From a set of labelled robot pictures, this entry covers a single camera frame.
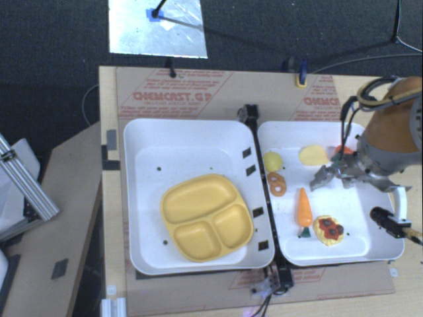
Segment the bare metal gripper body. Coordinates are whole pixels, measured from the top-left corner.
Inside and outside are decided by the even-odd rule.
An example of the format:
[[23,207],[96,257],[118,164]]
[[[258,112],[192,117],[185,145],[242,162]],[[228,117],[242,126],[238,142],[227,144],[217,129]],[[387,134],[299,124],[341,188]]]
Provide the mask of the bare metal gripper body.
[[353,176],[356,183],[365,183],[373,186],[381,192],[393,192],[397,188],[389,179],[389,173],[383,170],[377,163],[369,159],[367,155],[353,153],[342,155],[332,164],[334,176],[342,180],[345,176]]

